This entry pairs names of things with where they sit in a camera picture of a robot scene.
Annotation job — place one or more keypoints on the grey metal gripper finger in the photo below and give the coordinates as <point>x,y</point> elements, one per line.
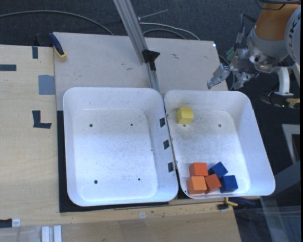
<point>242,79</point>
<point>218,75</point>

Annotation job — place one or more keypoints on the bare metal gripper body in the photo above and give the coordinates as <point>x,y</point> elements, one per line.
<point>247,60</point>

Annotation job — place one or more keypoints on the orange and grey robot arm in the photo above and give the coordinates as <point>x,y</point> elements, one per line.
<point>272,21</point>

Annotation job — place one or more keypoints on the yellow cube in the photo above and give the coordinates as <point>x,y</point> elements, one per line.
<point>184,115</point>

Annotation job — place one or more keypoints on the white plastic tray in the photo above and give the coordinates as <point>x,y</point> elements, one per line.
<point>111,147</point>
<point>212,140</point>

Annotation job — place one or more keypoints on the blue cube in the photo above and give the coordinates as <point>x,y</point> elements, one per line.
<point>229,183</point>
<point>218,170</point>

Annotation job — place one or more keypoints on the orange cube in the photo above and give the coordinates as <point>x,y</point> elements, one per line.
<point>198,169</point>
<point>213,183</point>
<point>196,185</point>

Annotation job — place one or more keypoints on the black cylinder on white bracket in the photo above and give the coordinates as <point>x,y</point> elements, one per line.
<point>284,83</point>

